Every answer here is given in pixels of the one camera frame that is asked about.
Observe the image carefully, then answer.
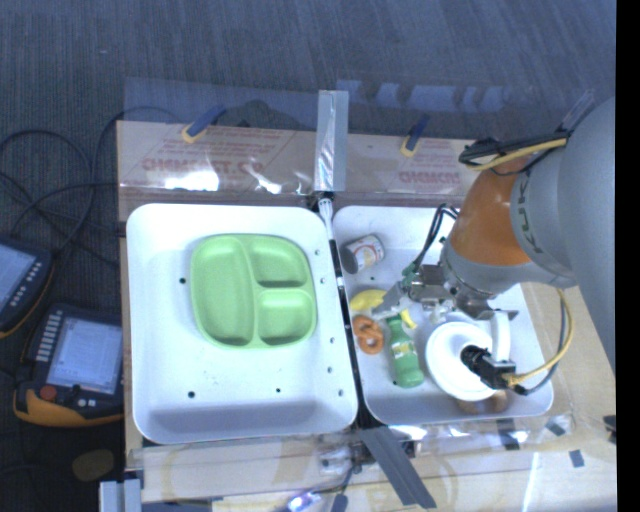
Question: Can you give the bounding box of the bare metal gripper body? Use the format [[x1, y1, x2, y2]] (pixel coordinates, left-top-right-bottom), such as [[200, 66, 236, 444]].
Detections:
[[408, 263, 520, 322]]

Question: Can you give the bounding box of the yellow banana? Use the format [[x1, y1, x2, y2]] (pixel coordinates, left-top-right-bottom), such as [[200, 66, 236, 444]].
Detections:
[[348, 288, 389, 313]]

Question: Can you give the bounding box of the brown pretzel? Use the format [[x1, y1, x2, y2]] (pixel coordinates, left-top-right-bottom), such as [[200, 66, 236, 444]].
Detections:
[[351, 313, 386, 356]]

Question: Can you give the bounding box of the green bottle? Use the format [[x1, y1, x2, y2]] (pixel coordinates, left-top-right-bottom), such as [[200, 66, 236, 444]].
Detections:
[[386, 315, 426, 389]]

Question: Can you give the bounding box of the white can with orange print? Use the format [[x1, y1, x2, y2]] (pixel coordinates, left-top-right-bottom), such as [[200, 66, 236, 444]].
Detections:
[[340, 234, 386, 275]]

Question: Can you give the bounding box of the white bowl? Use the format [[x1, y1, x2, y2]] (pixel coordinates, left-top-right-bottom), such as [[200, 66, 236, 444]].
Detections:
[[424, 321, 502, 402]]

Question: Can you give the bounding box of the white plastic tray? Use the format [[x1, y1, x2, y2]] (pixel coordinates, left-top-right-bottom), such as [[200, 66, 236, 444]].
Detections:
[[331, 204, 555, 427], [125, 202, 359, 445]]

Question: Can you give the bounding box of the tan bread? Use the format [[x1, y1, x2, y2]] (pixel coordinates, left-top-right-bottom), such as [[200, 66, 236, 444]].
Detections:
[[456, 389, 509, 416]]

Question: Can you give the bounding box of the green divided plate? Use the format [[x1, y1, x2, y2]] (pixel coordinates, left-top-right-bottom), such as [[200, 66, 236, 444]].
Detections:
[[189, 233, 319, 350]]

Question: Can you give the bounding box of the brown cardboard board red print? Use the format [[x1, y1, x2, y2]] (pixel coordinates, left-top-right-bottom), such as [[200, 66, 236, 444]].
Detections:
[[115, 119, 617, 512]]

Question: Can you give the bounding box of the black cylinder on white bracket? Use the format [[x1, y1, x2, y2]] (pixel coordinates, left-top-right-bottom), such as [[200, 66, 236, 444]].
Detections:
[[459, 310, 518, 391]]

